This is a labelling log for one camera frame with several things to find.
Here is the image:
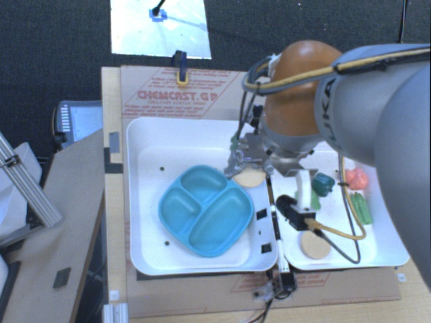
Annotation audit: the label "orange lumpy toy fruit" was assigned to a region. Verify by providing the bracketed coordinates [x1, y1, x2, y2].
[343, 167, 370, 192]

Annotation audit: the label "black cylinder on white bracket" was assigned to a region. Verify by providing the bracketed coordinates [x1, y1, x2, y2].
[275, 169, 318, 231]

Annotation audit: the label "white plastic tray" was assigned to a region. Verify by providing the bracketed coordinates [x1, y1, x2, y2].
[126, 116, 279, 277]
[269, 149, 412, 271]

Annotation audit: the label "thin black and white rod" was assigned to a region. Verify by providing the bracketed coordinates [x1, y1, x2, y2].
[267, 176, 291, 273]

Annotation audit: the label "black block with thin wires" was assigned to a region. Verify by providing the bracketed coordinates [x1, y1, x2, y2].
[271, 270, 298, 295]

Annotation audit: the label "light green toy vegetable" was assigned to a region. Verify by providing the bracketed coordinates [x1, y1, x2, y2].
[294, 189, 321, 212]

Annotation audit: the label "beige round biscuit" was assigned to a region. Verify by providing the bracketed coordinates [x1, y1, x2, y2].
[300, 231, 333, 260]
[232, 169, 267, 189]

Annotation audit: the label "brown cardboard board red print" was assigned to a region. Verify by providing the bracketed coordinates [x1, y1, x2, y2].
[120, 65, 402, 319]

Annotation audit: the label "green toy beans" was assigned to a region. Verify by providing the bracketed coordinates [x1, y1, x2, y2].
[350, 191, 374, 225]

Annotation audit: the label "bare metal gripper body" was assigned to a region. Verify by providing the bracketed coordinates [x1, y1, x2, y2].
[234, 132, 319, 178]

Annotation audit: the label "blue divided plate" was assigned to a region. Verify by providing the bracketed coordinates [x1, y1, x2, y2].
[158, 164, 255, 259]

